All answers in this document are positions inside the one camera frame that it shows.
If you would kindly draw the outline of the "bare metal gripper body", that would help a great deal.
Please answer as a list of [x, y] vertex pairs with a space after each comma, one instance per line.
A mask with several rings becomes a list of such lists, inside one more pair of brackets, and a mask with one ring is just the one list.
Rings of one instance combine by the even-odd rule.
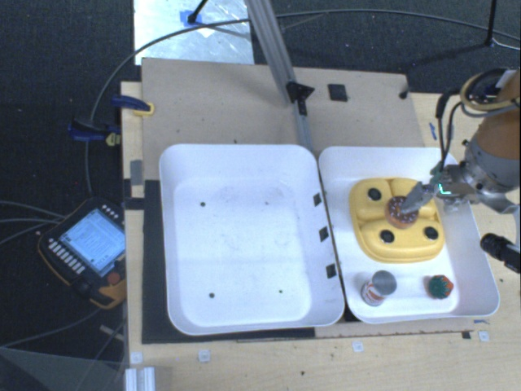
[[442, 195], [474, 194], [477, 197], [476, 204], [485, 205], [499, 214], [515, 214], [520, 210], [520, 205], [506, 196], [512, 188], [502, 186], [470, 161], [444, 166], [439, 162], [431, 170], [430, 175], [433, 196], [441, 201]]

